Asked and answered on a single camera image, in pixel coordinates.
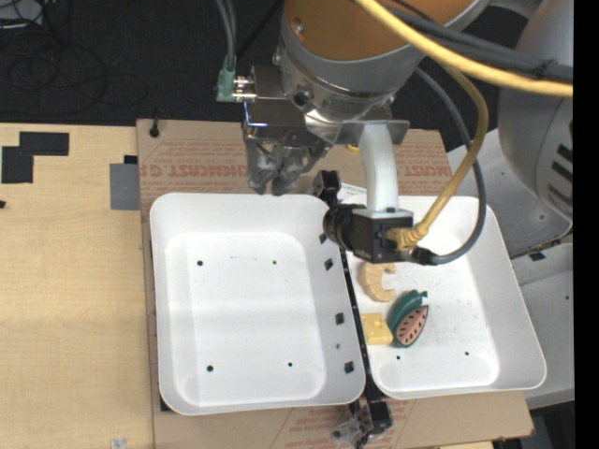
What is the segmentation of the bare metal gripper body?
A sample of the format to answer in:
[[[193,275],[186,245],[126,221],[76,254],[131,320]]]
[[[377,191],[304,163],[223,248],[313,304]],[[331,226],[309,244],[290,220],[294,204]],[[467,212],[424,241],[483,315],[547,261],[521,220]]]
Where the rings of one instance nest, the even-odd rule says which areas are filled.
[[[358,145],[375,130],[394,140],[394,121],[378,96],[330,86],[294,66],[255,66],[242,96],[244,138],[271,145],[277,158],[286,151],[322,158],[336,145]]]

